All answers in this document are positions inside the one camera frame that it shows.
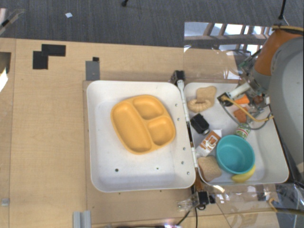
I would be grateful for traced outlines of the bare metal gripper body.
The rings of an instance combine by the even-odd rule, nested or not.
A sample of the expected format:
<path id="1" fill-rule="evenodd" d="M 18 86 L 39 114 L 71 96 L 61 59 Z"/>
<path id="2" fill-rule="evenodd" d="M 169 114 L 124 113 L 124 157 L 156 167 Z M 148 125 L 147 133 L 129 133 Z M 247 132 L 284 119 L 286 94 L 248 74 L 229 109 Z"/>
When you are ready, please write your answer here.
<path id="1" fill-rule="evenodd" d="M 252 105 L 258 108 L 258 104 L 261 102 L 270 104 L 270 97 L 267 91 L 255 79 L 249 78 L 247 83 L 249 84 L 249 89 L 246 91 L 246 95 Z"/>

